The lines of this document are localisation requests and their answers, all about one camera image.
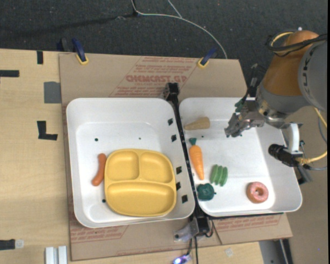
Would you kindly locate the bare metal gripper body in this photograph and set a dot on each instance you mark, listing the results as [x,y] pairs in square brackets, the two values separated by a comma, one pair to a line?
[254,115]

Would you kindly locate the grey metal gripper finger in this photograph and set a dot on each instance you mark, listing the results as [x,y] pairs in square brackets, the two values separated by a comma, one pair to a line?
[231,124]
[240,131]

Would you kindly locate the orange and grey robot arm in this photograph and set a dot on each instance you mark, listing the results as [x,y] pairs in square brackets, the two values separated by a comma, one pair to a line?
[284,73]

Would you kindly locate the white plastic tray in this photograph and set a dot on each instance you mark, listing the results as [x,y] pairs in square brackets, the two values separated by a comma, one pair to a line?
[244,161]
[121,120]

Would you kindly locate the beige cone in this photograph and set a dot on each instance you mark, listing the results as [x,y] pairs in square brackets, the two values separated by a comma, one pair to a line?
[199,124]

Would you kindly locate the orange carrot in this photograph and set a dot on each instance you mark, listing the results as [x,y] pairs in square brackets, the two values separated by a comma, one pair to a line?
[197,158]

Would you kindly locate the light green ridged vegetable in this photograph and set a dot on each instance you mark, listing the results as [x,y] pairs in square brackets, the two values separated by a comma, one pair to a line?
[218,175]

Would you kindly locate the thin black rod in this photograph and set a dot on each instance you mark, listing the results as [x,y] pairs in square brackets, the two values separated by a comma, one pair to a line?
[184,147]

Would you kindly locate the pink doughnut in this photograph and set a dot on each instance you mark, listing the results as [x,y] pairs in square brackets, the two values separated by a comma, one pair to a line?
[251,192]

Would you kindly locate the dark green pepper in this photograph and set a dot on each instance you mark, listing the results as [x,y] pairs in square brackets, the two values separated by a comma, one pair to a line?
[205,192]

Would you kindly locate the yellow divided plate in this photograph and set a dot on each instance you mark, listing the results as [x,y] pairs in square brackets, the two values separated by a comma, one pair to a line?
[139,183]

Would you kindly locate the brown cardboard board red print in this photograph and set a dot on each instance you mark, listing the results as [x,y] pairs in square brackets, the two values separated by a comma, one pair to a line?
[121,76]

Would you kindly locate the orange sausage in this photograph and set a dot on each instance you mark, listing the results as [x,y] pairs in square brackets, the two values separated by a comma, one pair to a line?
[100,169]

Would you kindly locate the black cylinder on white bracket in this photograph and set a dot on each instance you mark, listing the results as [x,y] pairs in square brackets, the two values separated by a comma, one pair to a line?
[284,153]

